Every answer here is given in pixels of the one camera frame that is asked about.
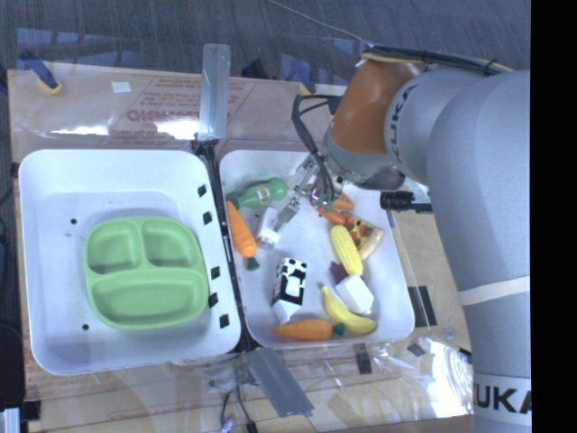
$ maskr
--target corn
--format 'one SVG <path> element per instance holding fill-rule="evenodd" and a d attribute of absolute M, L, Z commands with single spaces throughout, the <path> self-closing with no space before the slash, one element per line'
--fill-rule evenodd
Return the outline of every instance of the corn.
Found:
<path fill-rule="evenodd" d="M 343 225 L 334 225 L 331 228 L 331 241 L 347 273 L 362 276 L 361 256 L 348 230 Z"/>

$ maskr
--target green bottle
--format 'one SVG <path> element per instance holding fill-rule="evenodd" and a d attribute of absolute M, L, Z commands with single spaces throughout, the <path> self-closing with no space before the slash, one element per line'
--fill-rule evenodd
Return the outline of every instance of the green bottle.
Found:
<path fill-rule="evenodd" d="M 241 196 L 231 199 L 231 202 L 237 209 L 240 207 L 260 208 L 269 205 L 273 200 L 284 199 L 288 192 L 287 183 L 280 178 L 273 178 L 250 186 Z"/>

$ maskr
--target gray floor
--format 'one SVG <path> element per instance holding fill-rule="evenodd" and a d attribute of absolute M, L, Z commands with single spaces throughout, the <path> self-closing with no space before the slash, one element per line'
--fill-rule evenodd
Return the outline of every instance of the gray floor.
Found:
<path fill-rule="evenodd" d="M 0 62 L 46 60 L 198 73 L 205 43 L 232 75 L 345 85 L 369 44 L 530 69 L 531 0 L 0 0 Z M 259 69 L 247 69 L 253 61 Z M 0 410 L 22 398 L 9 110 L 0 97 Z"/>

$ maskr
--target orange carrot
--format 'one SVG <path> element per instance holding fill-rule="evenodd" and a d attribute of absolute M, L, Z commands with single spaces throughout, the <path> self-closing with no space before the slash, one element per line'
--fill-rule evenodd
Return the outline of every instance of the orange carrot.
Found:
<path fill-rule="evenodd" d="M 345 211 L 353 210 L 353 202 L 342 192 L 339 198 L 333 203 L 333 208 Z"/>
<path fill-rule="evenodd" d="M 246 225 L 243 216 L 230 200 L 226 201 L 226 208 L 228 210 L 228 219 L 230 221 L 234 249 L 243 258 L 248 259 L 249 270 L 255 270 L 259 267 L 259 264 L 253 258 L 257 251 L 257 244 L 254 240 L 254 236 Z"/>
<path fill-rule="evenodd" d="M 331 208 L 331 210 L 327 212 L 325 207 L 318 207 L 316 211 L 334 225 L 344 225 L 346 221 L 346 216 L 334 208 Z"/>
<path fill-rule="evenodd" d="M 287 336 L 297 340 L 323 341 L 328 340 L 335 332 L 342 335 L 341 325 L 333 325 L 326 319 L 307 319 L 299 322 L 289 322 L 272 328 L 272 333 L 278 336 Z"/>

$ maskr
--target green plate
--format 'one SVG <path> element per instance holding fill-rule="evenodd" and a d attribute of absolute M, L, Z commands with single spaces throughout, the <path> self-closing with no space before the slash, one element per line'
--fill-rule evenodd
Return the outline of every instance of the green plate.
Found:
<path fill-rule="evenodd" d="M 90 305 L 112 327 L 174 326 L 208 303 L 197 237 L 174 218 L 129 216 L 96 225 L 85 242 L 84 270 Z"/>

